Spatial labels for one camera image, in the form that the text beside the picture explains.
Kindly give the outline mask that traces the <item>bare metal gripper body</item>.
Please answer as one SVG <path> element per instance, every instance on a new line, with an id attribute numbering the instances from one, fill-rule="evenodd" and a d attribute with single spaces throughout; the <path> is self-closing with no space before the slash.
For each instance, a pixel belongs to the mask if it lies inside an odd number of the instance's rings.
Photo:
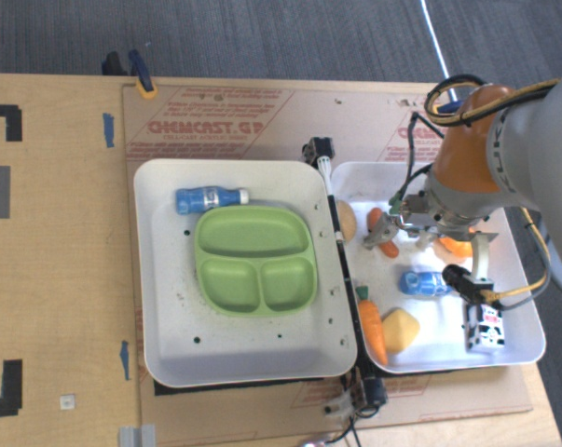
<path id="1" fill-rule="evenodd" d="M 460 215 L 445 208 L 433 193 L 407 195 L 400 206 L 400 223 L 408 231 L 425 231 L 457 241 L 468 241 L 476 217 Z"/>

